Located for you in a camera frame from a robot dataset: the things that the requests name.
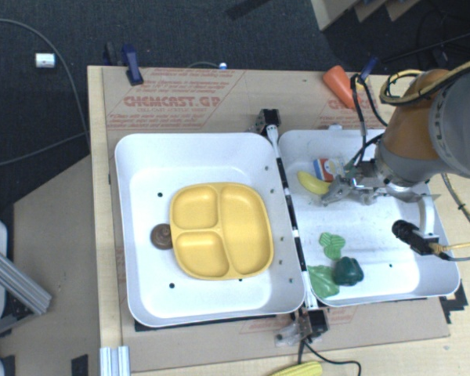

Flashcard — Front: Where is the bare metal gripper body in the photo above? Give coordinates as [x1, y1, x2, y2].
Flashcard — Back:
[345, 161, 442, 207]

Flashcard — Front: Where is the yellow banana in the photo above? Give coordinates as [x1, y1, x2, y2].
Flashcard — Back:
[296, 170, 332, 197]

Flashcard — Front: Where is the white orange and blue carton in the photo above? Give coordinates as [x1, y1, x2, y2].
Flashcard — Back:
[312, 157, 348, 183]

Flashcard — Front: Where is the white plastic tray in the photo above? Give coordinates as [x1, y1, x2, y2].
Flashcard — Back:
[114, 132, 307, 328]
[277, 128, 461, 309]

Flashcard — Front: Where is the thin black and white rod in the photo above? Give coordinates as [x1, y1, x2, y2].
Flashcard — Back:
[266, 125, 313, 309]

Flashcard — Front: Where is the light green lettuce leaf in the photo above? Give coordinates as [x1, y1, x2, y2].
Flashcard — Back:
[318, 231, 347, 261]
[306, 264, 341, 299]

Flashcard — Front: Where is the dark green pepper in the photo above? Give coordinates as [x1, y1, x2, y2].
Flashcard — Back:
[332, 256, 365, 287]

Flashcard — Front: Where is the yellow divided plate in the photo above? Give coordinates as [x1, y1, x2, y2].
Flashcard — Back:
[168, 182, 275, 282]

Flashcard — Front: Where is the orange carrot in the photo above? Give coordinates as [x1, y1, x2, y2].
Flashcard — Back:
[322, 65, 363, 111]

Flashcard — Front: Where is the brown cardboard board red print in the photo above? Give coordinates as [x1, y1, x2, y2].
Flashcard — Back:
[101, 66, 452, 374]

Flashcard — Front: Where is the black cylinder on white bracket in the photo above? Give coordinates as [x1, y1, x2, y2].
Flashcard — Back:
[391, 193, 442, 256]

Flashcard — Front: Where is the black block with thin wires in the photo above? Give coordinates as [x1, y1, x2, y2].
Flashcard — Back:
[274, 307, 331, 349]
[250, 107, 281, 135]

